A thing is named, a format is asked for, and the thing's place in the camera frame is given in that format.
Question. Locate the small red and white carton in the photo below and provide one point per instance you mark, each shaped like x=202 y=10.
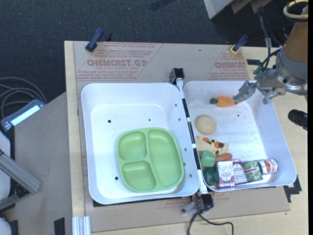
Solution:
x=240 y=171

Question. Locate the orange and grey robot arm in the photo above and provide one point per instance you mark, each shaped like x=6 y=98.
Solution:
x=297 y=40

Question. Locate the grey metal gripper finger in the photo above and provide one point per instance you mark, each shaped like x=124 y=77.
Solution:
x=244 y=92
x=269 y=97

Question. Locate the white can orange print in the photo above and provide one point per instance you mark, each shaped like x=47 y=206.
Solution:
x=268 y=166

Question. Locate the orange carrot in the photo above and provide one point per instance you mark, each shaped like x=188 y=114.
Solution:
x=225 y=101

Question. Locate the orange sausage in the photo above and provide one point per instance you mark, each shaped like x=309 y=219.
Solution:
x=224 y=156

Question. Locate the brown cardboard board red print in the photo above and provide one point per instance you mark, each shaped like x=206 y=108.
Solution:
x=151 y=62

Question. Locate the beige round bread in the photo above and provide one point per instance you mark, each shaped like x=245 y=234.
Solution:
x=205 y=124

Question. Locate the green divided plate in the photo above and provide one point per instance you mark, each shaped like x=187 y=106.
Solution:
x=161 y=155

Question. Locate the thin black and white rod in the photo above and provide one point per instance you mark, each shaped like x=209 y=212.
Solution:
x=188 y=120

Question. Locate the yellow pizza slice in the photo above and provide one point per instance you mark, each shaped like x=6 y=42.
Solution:
x=207 y=143

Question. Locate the dark green broccoli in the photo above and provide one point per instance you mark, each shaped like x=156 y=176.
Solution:
x=210 y=176

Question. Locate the light green toy pepper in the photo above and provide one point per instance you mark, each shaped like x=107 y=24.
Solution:
x=207 y=158

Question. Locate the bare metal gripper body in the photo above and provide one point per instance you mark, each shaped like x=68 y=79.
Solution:
x=270 y=81

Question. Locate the white plastic tray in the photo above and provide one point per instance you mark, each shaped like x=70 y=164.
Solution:
x=244 y=131
x=102 y=143

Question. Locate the green and white carton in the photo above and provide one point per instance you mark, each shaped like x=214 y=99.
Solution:
x=252 y=171

